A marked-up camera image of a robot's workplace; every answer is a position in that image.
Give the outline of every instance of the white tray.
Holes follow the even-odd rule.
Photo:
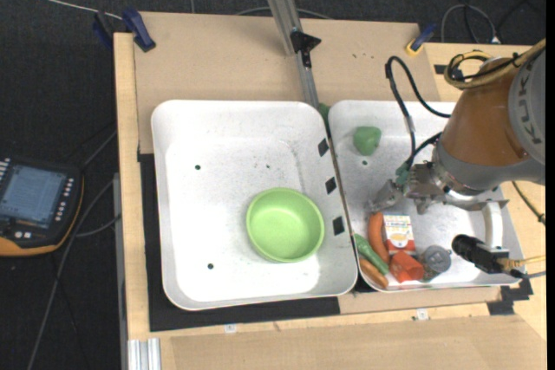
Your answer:
[[[431,114],[419,102],[407,102],[406,105],[415,123],[417,146],[442,131],[447,123],[446,119]],[[454,107],[454,104],[446,102],[430,105],[444,113],[450,113]],[[366,237],[369,198],[377,194],[387,179],[395,179],[395,169],[410,154],[405,121],[394,101],[341,101],[331,108],[329,121],[349,222],[355,233]],[[378,127],[382,130],[380,145],[371,156],[362,156],[353,145],[353,134],[358,127]],[[415,162],[430,159],[431,152],[431,147],[423,150]],[[485,198],[502,200],[503,195],[499,189],[489,192]],[[384,212],[410,216],[418,253],[432,244],[451,250],[453,238],[461,233],[482,240],[485,237],[481,211],[433,204],[424,215],[419,215],[414,202],[403,199]],[[511,251],[511,257],[522,257],[522,249],[506,208],[502,210],[502,218],[503,246]],[[454,253],[451,260],[451,268],[428,283],[411,281],[400,284],[389,273],[389,286],[385,291],[508,285],[519,281],[504,274],[488,275]],[[371,287],[381,290],[365,276],[364,279]]]
[[[326,130],[299,102],[167,101],[152,117],[162,280],[188,310],[350,291],[357,275]],[[270,263],[251,247],[245,214],[259,192],[289,187],[323,214],[320,250]]]

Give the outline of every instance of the black bracket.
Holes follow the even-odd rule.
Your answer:
[[[291,43],[293,44],[293,49],[296,53],[301,52],[303,58],[303,65],[306,68],[312,68],[312,62],[310,61],[310,52],[313,50],[322,39],[318,39],[314,36],[309,36],[308,34],[294,29],[291,32]]]
[[[487,308],[490,315],[514,315],[514,301],[528,301],[530,295],[533,295],[532,285],[529,279],[523,279],[519,282],[517,288],[511,288],[506,285],[501,287],[501,301],[488,302]]]

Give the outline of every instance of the green bowl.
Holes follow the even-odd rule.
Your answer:
[[[259,193],[246,213],[246,229],[255,250],[264,258],[295,263],[320,248],[322,213],[309,198],[290,188]]]

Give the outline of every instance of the red object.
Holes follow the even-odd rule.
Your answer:
[[[389,271],[397,282],[420,281],[424,277],[424,267],[404,251],[395,253],[389,263]]]

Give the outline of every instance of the orange sausage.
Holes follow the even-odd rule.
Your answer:
[[[389,285],[388,278],[385,277],[380,270],[378,270],[370,261],[367,261],[363,257],[359,257],[358,263],[361,265],[362,272],[372,279],[378,286],[382,289],[386,289]]]
[[[370,247],[377,253],[377,255],[386,263],[389,264],[391,260],[388,248],[385,246],[382,238],[383,227],[383,213],[378,211],[371,214],[368,221],[368,242]]]

